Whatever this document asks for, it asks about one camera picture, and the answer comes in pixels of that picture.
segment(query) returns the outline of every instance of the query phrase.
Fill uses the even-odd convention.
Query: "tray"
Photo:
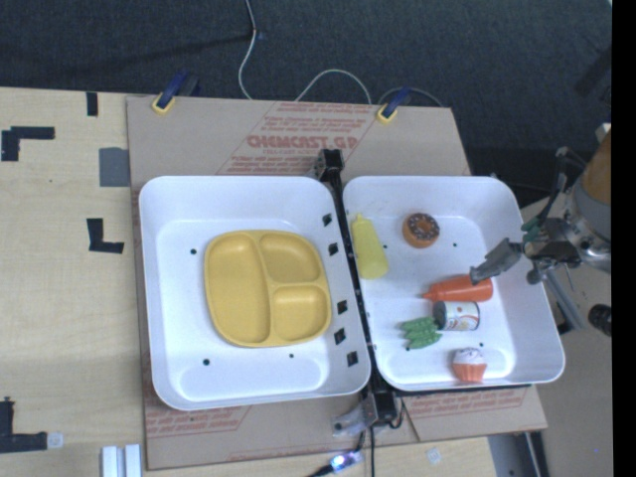
[[[206,249],[206,296],[219,333],[252,348],[302,343],[331,323],[320,254],[291,232],[230,232]]]
[[[468,273],[503,238],[521,241],[516,199],[489,177],[358,177],[347,184],[349,222],[369,219],[385,247],[389,272],[361,279],[381,375],[408,391],[508,387],[551,382],[564,367],[557,327],[542,284],[526,280],[526,258],[493,278],[494,295],[479,303],[477,330],[442,332],[433,345],[409,350],[399,324],[431,316],[433,302],[421,294],[434,282]],[[440,226],[437,241],[419,249],[402,236],[404,219],[428,213]],[[479,348],[488,363],[481,384],[459,382],[451,370],[455,350]]]
[[[371,362],[329,190],[304,177],[158,177],[139,214],[152,382],[182,410],[354,394]],[[211,241],[244,231],[288,232],[317,249],[331,322],[310,341],[247,348],[215,328],[206,298]]]

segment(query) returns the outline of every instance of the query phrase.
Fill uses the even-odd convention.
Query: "white tray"
[[[159,177],[141,190],[139,212],[152,380],[168,405],[192,410],[324,398],[354,394],[367,383],[365,335],[324,185],[303,177]],[[322,336],[254,349],[217,333],[204,254],[210,240],[236,230],[295,232],[316,246],[332,298],[331,326]]]
[[[496,276],[494,295],[480,302],[475,331],[444,331],[435,344],[406,349],[399,324],[432,315],[421,293],[439,280],[467,274],[503,238],[522,240],[522,217],[508,187],[489,177],[359,177],[349,182],[344,204],[351,222],[370,219],[387,248],[387,275],[361,279],[378,369],[408,392],[544,383],[558,378],[563,350],[542,284],[530,285],[525,257]],[[431,247],[410,246],[401,234],[409,214],[429,213],[440,225]],[[482,384],[458,382],[451,371],[455,350],[480,348],[488,362]]]

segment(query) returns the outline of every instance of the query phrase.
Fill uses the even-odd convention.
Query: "wooden table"
[[[0,454],[0,476],[99,475],[100,448],[143,447],[142,382],[128,187],[99,185],[98,151],[127,148],[125,94],[0,88],[0,128],[55,126],[0,162],[0,396],[14,432],[59,431],[64,447]],[[89,252],[86,220],[122,254]],[[436,449],[441,460],[429,458]],[[152,475],[301,476],[324,455],[218,464]],[[379,448],[377,475],[494,477],[485,437]],[[370,460],[348,471],[369,475]]]

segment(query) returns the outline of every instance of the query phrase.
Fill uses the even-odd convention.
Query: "cardboard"
[[[162,175],[313,175],[321,148],[340,148],[343,182],[362,175],[469,175],[452,112],[404,107],[389,124],[376,106],[178,97],[167,114],[152,96],[127,98],[137,298],[148,469],[349,450],[332,418],[358,395],[183,412],[156,396],[138,217],[143,185]],[[400,429],[377,445],[443,440],[546,427],[535,387],[406,397]]]

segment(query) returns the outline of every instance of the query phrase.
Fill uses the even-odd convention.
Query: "tin can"
[[[433,318],[439,330],[475,330],[479,327],[476,302],[439,300],[433,304]]]

